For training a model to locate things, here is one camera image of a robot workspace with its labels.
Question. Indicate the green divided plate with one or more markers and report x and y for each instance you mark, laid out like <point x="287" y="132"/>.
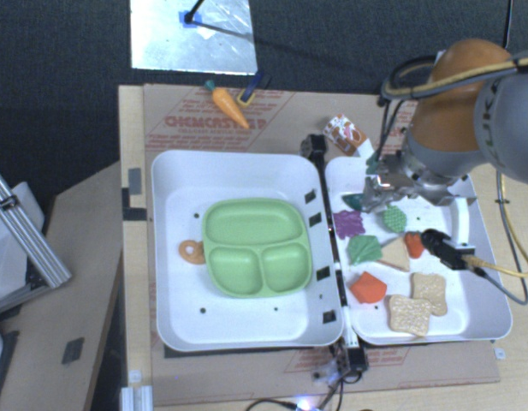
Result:
<point x="255" y="229"/>

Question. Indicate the purple grapes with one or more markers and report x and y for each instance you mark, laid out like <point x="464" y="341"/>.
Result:
<point x="348" y="224"/>

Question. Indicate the dark teal toy leaf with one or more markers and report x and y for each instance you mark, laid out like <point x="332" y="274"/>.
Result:
<point x="352" y="201"/>

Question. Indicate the green lettuce leaf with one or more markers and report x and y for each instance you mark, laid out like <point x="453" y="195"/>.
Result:
<point x="364" y="249"/>

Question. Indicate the red toy pepper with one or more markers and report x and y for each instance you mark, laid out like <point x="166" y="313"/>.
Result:
<point x="414" y="246"/>

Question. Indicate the black cylinder on white bracket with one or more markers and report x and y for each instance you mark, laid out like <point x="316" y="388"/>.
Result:
<point x="439" y="244"/>

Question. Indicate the white plastic tray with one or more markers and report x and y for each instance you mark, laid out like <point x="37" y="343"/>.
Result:
<point x="473" y="306"/>
<point x="246" y="319"/>

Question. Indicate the orange pretzel biscuit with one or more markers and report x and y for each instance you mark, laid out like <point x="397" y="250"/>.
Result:
<point x="185" y="251"/>

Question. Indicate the brown cardboard board red print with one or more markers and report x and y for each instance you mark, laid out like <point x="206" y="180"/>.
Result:
<point x="229" y="379"/>

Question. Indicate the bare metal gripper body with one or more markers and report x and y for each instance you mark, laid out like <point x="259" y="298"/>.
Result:
<point x="402" y="180"/>

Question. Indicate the thin black and white rod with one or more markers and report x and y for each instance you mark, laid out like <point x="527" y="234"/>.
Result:
<point x="334" y="251"/>

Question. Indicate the white and orange carton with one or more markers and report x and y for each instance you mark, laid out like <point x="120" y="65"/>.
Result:
<point x="345" y="134"/>

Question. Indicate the orange carrot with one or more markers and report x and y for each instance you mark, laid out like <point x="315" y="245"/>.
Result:
<point x="229" y="105"/>

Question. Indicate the green dotted toy vegetable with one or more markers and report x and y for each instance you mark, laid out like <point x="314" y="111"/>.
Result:
<point x="395" y="219"/>

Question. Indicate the beige bread slice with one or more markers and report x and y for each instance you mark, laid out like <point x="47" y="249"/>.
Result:
<point x="409" y="316"/>
<point x="430" y="291"/>

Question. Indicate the orange block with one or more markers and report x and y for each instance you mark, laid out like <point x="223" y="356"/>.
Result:
<point x="367" y="288"/>

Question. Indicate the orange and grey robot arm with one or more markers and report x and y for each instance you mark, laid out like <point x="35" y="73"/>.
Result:
<point x="452" y="114"/>

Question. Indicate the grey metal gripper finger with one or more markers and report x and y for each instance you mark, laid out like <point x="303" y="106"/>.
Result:
<point x="369" y="195"/>
<point x="385" y="201"/>

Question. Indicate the beige triangular sandwich slice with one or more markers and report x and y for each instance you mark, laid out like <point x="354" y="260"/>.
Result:
<point x="397" y="256"/>

